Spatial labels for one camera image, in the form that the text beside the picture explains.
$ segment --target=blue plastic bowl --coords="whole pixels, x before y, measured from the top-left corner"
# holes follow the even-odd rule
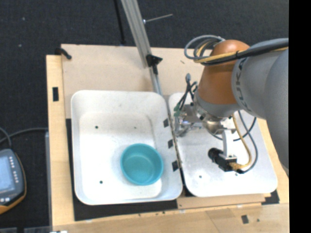
[[[128,146],[121,156],[121,169],[128,181],[138,185],[155,183],[163,173],[163,160],[153,147],[137,143]]]

